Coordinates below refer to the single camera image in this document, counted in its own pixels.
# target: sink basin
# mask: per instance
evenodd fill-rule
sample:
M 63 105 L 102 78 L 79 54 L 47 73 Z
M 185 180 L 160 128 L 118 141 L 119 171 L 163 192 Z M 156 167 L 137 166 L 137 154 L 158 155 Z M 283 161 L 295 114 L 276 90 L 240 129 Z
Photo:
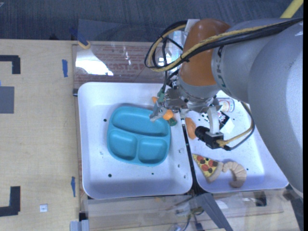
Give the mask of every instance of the sink basin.
M 164 120 L 161 125 L 155 122 L 158 128 L 142 129 L 129 125 L 131 117 L 124 122 L 131 114 L 128 107 L 149 114 L 151 97 L 161 86 L 88 82 L 79 88 L 82 183 L 91 198 L 177 195 L 190 190 L 192 173 L 179 114 L 174 115 L 177 124 L 172 127 L 166 127 Z

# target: dark floor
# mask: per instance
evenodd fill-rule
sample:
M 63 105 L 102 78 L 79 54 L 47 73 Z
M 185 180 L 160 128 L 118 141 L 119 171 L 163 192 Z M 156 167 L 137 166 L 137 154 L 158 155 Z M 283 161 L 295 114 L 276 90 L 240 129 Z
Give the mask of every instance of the dark floor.
M 70 40 L 69 28 L 95 21 L 129 25 L 147 33 L 186 19 L 216 18 L 231 26 L 278 18 L 292 0 L 0 0 L 0 39 Z M 303 17 L 303 6 L 293 17 Z M 303 230 L 303 202 L 292 202 Z

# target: gray square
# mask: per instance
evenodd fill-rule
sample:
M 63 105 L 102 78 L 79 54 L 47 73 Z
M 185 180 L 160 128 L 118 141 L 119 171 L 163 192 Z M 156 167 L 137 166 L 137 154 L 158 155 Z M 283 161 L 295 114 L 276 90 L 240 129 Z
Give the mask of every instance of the gray square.
M 14 114 L 14 87 L 0 87 L 0 114 Z

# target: light wood surface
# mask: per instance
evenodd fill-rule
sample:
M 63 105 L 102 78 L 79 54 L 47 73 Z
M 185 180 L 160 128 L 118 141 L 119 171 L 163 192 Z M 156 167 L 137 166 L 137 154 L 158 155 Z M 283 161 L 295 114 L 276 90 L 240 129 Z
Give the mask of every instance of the light wood surface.
M 0 40 L 0 54 L 19 55 L 21 74 L 0 62 L 2 86 L 15 87 L 14 114 L 0 114 L 0 207 L 7 206 L 11 186 L 21 186 L 18 216 L 0 217 L 0 230 L 65 231 L 80 210 L 72 46 L 54 40 Z M 64 77 L 62 59 L 68 62 Z M 76 197 L 71 178 L 75 177 Z M 39 211 L 48 204 L 48 212 Z M 228 218 L 234 230 L 297 231 L 290 202 L 268 215 Z M 211 220 L 206 230 L 219 230 Z M 167 230 L 170 225 L 127 229 Z M 187 230 L 192 231 L 193 222 Z

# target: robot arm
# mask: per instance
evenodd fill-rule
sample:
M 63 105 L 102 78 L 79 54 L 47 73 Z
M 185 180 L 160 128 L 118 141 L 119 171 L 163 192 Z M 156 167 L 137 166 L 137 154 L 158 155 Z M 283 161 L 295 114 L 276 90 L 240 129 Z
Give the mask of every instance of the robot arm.
M 302 61 L 302 19 L 263 19 L 234 27 L 201 20 L 191 27 L 177 62 L 156 69 L 180 67 L 174 88 L 162 90 L 151 120 L 168 109 L 212 112 L 219 109 L 215 97 L 223 90 L 250 105 L 269 152 L 303 197 Z

